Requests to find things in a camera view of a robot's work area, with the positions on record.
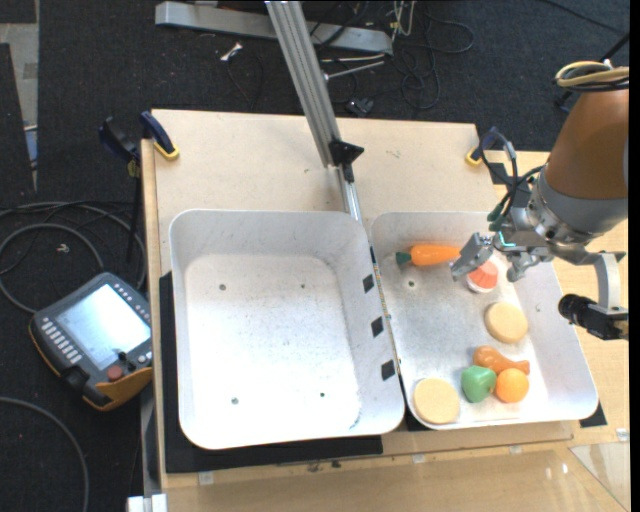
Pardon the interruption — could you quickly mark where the orange fruit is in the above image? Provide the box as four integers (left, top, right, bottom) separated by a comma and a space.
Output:
495, 367, 530, 404

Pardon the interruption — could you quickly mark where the black cylinder on white bracket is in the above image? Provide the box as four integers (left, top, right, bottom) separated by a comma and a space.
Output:
548, 244, 630, 342

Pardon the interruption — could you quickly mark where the beige round biscuit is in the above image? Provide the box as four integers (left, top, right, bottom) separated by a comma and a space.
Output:
413, 377, 461, 425
483, 301, 529, 345

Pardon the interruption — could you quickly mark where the brown chicken drumstick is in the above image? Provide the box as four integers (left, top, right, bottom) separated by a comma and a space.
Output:
472, 345, 531, 377

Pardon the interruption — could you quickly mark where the pale wood board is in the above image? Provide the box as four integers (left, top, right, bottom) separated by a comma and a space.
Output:
149, 108, 576, 490

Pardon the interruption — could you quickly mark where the white plastic tray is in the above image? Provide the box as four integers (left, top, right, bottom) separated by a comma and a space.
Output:
168, 208, 406, 451
369, 210, 600, 431

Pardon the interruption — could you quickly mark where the pink cupcake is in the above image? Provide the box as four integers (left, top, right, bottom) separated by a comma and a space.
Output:
465, 259, 501, 295

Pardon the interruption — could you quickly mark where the green bell pepper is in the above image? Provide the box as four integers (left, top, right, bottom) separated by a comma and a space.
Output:
460, 365, 498, 404

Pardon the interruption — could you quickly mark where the orange carrot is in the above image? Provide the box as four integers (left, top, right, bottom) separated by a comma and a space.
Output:
395, 243, 462, 272

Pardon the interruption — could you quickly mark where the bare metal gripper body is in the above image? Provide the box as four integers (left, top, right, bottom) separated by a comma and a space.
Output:
492, 196, 595, 262

